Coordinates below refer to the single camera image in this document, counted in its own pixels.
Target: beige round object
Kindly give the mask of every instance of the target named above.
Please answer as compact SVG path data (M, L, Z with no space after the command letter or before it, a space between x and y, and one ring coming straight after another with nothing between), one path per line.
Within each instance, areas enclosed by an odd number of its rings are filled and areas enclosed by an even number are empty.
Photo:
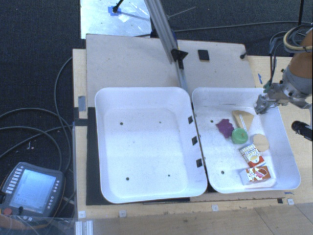
M262 134L256 134L253 136L253 143L258 151L266 151L269 148L268 139Z

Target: blue tape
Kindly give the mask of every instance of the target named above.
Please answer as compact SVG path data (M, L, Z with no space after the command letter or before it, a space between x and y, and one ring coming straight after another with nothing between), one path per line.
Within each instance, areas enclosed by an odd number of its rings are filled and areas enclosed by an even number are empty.
M114 7L114 6L109 6L109 7L108 7L108 12L109 12L109 14L110 14L111 16L118 16L118 15L122 14L121 8L118 8L118 9L117 9L117 12L114 13L114 12L113 12L113 7Z
M258 77L259 77L259 81L260 81L260 83L261 83L261 84L263 84L262 79L261 79L262 77L261 77L261 75L260 75L260 74L258 74Z

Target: red emergency button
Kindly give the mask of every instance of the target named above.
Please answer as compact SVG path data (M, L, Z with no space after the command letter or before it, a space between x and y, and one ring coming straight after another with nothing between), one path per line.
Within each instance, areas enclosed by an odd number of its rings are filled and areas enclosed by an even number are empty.
M3 210L3 214L4 215L12 215L12 209L11 208L5 208L4 210Z

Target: black carpet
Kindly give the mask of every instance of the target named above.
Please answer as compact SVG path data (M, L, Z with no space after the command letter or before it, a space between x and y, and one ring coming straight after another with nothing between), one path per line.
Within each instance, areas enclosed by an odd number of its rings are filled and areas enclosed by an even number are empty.
M305 0L303 21L312 21L313 0ZM298 21L300 0L162 0L174 30L269 21ZM276 23L227 29L177 33L178 39L242 43L249 55L267 55L270 37L297 23ZM80 39L80 0L0 0L0 115L17 108L39 107L56 112L54 83L73 48L84 48ZM287 55L283 49L280 55ZM61 73L57 102L62 117L73 121L71 64ZM1 130L5 126L32 126L47 130L60 126L55 116L25 111L0 118L0 156L10 147L35 135L26 130ZM63 151L62 168L68 161L67 141L62 131L52 132ZM0 181L19 162L57 169L54 144L44 137L27 142L0 158ZM71 170L66 173L65 196L73 193ZM71 216L69 205L60 216Z

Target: wooden table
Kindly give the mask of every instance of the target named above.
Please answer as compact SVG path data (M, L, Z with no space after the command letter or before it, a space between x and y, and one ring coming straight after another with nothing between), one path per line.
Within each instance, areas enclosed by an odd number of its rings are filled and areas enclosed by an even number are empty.
M248 56L246 61L251 67L255 86L261 87L258 74L261 75L263 83L268 81L269 59L267 57ZM284 69L289 61L290 58L278 58L278 67L276 68L278 72L275 74L274 81L281 79L282 74L279 71ZM74 49L75 107L79 106L79 97L88 95L86 63L86 50ZM296 135L291 130L293 121L309 122L310 114L309 111L300 110L293 105L280 107L280 112L301 174L300 187L295 190L260 191L253 194L248 192L243 194L208 193L198 198L191 198L189 203L86 206L87 127L76 126L74 159L76 161L79 218L105 219L94 222L96 234L103 234L104 230L108 234L163 234L164 231L171 231L168 234L207 234L205 231L214 232L212 234L223 234L223 231L238 231L245 234L245 231L251 231L253 225L258 226L258 234L260 231L263 231L262 234L278 234L276 231L284 231L286 227L293 231L295 227L290 226L290 224L296 222L295 220L301 223L303 231L312 230L312 142ZM87 111L80 111L79 118L86 119ZM282 204L278 203L278 198L283 199ZM287 199L292 199L295 205L289 206ZM218 213L213 211L216 206L219 209ZM120 210L127 211L126 219L118 218ZM246 223L246 218L249 218L249 225ZM214 222L222 227L212 229ZM284 224L286 227L280 227L275 222L280 222L280 225ZM177 224L177 229L171 230L173 224Z

